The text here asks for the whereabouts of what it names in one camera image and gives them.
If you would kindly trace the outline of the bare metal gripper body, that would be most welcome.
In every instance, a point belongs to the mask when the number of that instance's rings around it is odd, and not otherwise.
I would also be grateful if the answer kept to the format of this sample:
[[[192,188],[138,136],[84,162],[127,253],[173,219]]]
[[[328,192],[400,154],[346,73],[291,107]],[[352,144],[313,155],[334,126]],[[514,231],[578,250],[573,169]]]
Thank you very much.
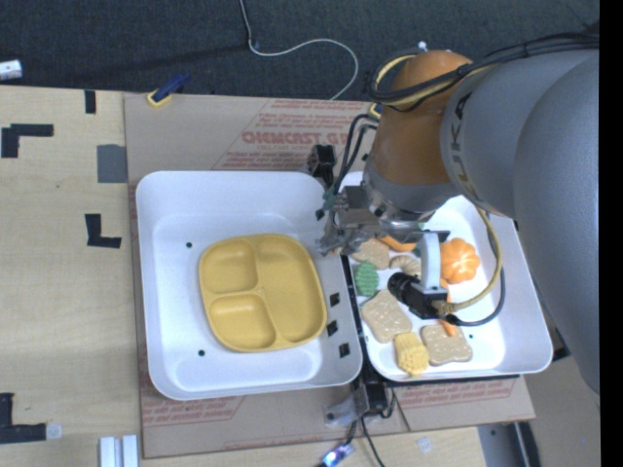
[[[344,187],[333,209],[332,226],[349,240],[390,237],[416,242],[421,224],[434,213],[434,187],[402,184],[359,184]]]

